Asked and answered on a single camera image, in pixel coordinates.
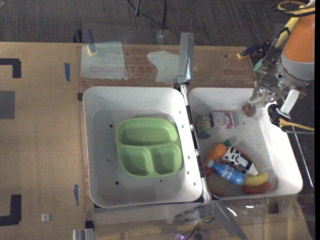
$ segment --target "gray carpet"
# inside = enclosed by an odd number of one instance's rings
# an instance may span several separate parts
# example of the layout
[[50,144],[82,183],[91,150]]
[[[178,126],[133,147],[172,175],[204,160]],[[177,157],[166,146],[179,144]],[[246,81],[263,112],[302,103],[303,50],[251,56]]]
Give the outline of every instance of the gray carpet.
[[[0,0],[0,41],[72,42],[90,28],[96,41],[153,43],[159,25],[136,17],[125,0]],[[136,6],[137,0],[130,0]],[[251,46],[270,39],[288,18],[271,10],[282,0],[166,0],[170,36],[196,33],[197,45]],[[161,0],[142,0],[140,11],[161,22]]]

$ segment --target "small box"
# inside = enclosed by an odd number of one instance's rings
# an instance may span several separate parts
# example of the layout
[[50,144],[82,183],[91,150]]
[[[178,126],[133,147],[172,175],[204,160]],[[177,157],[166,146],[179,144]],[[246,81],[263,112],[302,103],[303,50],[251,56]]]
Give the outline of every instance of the small box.
[[234,116],[230,112],[211,112],[211,127],[216,129],[235,128]]

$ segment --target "bottle cap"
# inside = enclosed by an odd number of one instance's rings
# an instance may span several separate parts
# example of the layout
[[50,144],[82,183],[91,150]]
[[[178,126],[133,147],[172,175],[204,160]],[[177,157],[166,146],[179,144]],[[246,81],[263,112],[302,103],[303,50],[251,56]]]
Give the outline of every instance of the bottle cap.
[[212,166],[215,164],[215,162],[212,159],[209,159],[208,162],[206,162],[206,166],[209,168],[212,168]]
[[230,146],[231,146],[231,141],[228,140],[228,139],[226,139],[226,140],[224,141],[224,145],[225,145],[226,147],[230,147]]

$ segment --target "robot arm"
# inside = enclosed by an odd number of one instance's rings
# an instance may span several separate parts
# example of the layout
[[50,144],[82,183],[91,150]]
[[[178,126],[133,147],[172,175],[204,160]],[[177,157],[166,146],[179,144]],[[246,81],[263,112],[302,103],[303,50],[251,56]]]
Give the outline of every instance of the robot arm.
[[279,49],[280,35],[272,42],[270,50],[255,66],[258,79],[248,104],[265,107],[281,98],[285,102],[279,114],[290,118],[296,101],[306,96],[306,88],[315,79],[315,0],[307,4],[305,14],[297,14],[296,23]]

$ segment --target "plastic bottle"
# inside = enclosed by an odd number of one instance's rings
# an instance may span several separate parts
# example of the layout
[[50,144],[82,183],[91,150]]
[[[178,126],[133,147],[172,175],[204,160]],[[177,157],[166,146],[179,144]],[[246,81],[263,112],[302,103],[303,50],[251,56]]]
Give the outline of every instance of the plastic bottle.
[[214,172],[214,170],[207,166],[209,160],[218,161],[228,150],[227,146],[231,146],[229,140],[226,140],[224,143],[219,143],[218,145],[214,146],[213,149],[210,151],[208,156],[203,161],[204,165],[204,174],[208,177],[210,174]]
[[214,169],[216,174],[231,183],[238,186],[242,186],[245,183],[246,176],[229,165],[215,163],[213,160],[209,159],[206,166]]

